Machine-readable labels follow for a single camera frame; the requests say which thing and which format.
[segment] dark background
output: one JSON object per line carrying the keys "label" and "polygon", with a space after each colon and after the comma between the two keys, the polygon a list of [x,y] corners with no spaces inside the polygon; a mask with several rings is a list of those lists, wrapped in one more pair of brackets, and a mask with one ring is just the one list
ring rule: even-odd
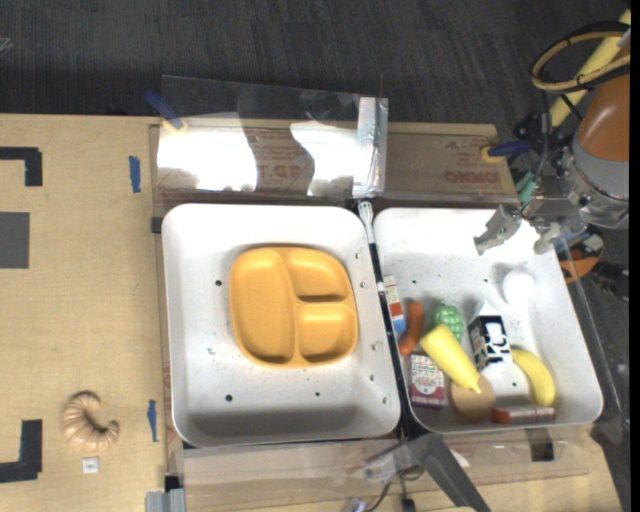
{"label": "dark background", "polygon": [[[392,121],[492,123],[509,140],[518,121],[541,109],[527,72],[538,53],[587,23],[618,19],[625,7],[619,0],[0,0],[0,37],[14,43],[0,59],[0,112],[155,115],[143,94],[160,91],[169,74],[382,94]],[[563,56],[559,71],[571,75],[590,51]],[[628,238],[605,232],[604,258],[628,265]],[[595,321],[585,334],[601,339],[604,375],[614,384],[604,378],[603,388],[620,401],[608,400],[594,437],[630,508],[630,425],[619,428],[630,410],[629,308],[589,279],[583,285]]]}

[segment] white ball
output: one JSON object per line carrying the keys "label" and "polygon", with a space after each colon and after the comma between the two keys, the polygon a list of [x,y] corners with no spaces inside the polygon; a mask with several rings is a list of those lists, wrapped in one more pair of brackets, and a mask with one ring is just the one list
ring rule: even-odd
{"label": "white ball", "polygon": [[502,293],[512,306],[526,306],[536,293],[536,280],[524,270],[512,270],[502,281]]}

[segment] black bracket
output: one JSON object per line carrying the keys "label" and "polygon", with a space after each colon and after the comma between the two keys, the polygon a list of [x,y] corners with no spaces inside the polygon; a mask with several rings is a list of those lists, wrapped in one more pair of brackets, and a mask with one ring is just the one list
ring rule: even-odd
{"label": "black bracket", "polygon": [[42,472],[42,420],[22,422],[20,457],[0,464],[0,484],[37,480]]}
{"label": "black bracket", "polygon": [[38,148],[0,147],[0,160],[24,160],[24,186],[42,186],[42,153]]}

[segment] table surface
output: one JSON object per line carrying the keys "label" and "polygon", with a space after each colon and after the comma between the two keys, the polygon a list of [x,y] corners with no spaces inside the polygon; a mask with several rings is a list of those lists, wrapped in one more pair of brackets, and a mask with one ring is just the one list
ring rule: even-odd
{"label": "table surface", "polygon": [[[167,454],[149,128],[157,118],[0,115],[0,146],[38,147],[42,187],[24,186],[24,165],[0,161],[0,212],[30,214],[28,269],[0,269],[0,462],[17,460],[22,420],[43,420],[37,480],[0,484],[0,511],[144,510],[161,490]],[[141,163],[134,193],[129,157]],[[119,422],[100,472],[83,474],[60,416],[74,393],[101,400],[97,420]],[[147,418],[157,407],[158,441]],[[493,510],[617,510],[602,450],[580,433],[586,474],[480,485]],[[441,491],[413,495],[418,510],[449,509]],[[344,502],[277,510],[342,510]],[[381,511],[399,509],[388,499]]]}

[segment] clear plastic sheet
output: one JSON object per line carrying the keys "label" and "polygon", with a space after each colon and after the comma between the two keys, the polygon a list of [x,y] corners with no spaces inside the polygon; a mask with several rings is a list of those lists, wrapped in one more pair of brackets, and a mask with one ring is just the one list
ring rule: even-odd
{"label": "clear plastic sheet", "polygon": [[165,121],[154,202],[165,210],[189,200],[342,201],[384,189],[386,99],[164,77],[155,101]]}

